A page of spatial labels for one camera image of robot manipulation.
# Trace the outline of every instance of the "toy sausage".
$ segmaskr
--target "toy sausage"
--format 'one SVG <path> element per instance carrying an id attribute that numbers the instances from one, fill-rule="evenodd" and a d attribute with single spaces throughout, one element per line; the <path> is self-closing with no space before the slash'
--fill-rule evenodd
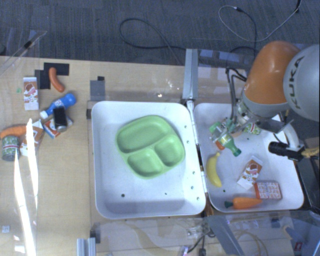
<path id="1" fill-rule="evenodd" d="M 13 127 L 9 127 L 7 129 L 4 129 L 2 132 L 0 132 L 0 139 L 2 140 L 6 136 L 20 137 L 26 133 L 27 133 L 27 126 L 26 125 L 13 126 Z"/>
<path id="2" fill-rule="evenodd" d="M 49 79 L 51 84 L 53 85 L 54 88 L 60 93 L 63 93 L 65 90 L 65 87 L 59 82 L 57 78 L 57 70 L 55 67 L 50 67 L 49 68 Z"/>

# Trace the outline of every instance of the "small carton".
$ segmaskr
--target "small carton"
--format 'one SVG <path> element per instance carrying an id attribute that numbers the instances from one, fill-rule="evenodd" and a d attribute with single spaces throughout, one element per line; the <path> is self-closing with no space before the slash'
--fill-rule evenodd
<path id="1" fill-rule="evenodd" d="M 32 124 L 32 130 L 34 138 L 34 149 L 37 151 L 45 132 L 41 124 L 41 120 L 38 120 Z M 28 156 L 28 143 L 26 136 L 24 136 L 24 140 L 20 145 L 20 153 L 23 156 Z"/>
<path id="2" fill-rule="evenodd" d="M 263 162 L 255 156 L 246 163 L 243 173 L 238 180 L 238 184 L 246 190 L 252 188 L 261 172 Z"/>
<path id="3" fill-rule="evenodd" d="M 38 86 L 36 77 L 23 78 L 23 99 L 24 110 L 28 111 L 39 109 Z"/>
<path id="4" fill-rule="evenodd" d="M 259 181 L 254 184 L 256 198 L 258 199 L 281 199 L 281 191 L 278 182 Z"/>
<path id="5" fill-rule="evenodd" d="M 72 126 L 73 122 L 69 117 L 66 117 L 66 121 L 68 127 Z M 61 132 L 58 132 L 56 129 L 54 118 L 51 118 L 50 120 L 46 121 L 43 125 L 43 128 L 52 139 L 58 137 L 61 134 Z"/>

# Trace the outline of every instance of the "canned food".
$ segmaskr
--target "canned food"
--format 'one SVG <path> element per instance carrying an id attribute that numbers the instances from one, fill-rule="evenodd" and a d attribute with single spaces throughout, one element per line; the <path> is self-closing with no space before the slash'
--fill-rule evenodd
<path id="1" fill-rule="evenodd" d="M 2 139 L 2 159 L 14 161 L 15 157 L 20 157 L 19 139 L 16 136 L 6 136 Z"/>
<path id="2" fill-rule="evenodd" d="M 259 135 L 261 133 L 261 129 L 251 122 L 251 123 L 248 123 L 248 125 L 243 129 L 243 132 L 248 134 Z"/>

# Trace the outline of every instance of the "gray carpet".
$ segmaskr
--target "gray carpet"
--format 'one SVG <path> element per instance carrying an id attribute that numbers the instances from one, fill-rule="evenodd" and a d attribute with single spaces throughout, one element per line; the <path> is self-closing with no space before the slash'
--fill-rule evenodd
<path id="1" fill-rule="evenodd" d="M 295 0 L 15 0 L 0 2 L 0 44 L 6 55 L 22 44 L 21 31 L 47 31 L 40 42 L 40 56 L 74 60 L 177 65 L 167 49 L 141 49 L 122 41 L 119 25 L 126 18 L 148 21 L 163 33 L 169 44 L 229 52 L 254 43 L 232 34 L 222 24 L 218 10 L 237 5 L 256 23 L 257 39 L 267 36 L 296 8 Z M 295 44 L 319 43 L 320 1 L 302 0 L 299 12 L 271 37 L 256 44 L 285 40 Z M 254 40 L 252 21 L 241 12 L 224 8 L 221 17 L 242 37 Z M 125 37 L 136 45 L 159 46 L 164 41 L 149 26 L 129 21 Z M 185 52 L 173 49 L 183 64 Z M 240 49 L 238 53 L 252 54 Z"/>

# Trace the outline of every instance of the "green plate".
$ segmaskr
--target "green plate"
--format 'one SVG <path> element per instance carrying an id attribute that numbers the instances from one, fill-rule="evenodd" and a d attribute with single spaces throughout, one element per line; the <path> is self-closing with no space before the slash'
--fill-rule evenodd
<path id="1" fill-rule="evenodd" d="M 144 179 L 169 171 L 186 155 L 175 130 L 158 115 L 144 116 L 120 128 L 116 146 L 133 173 Z"/>

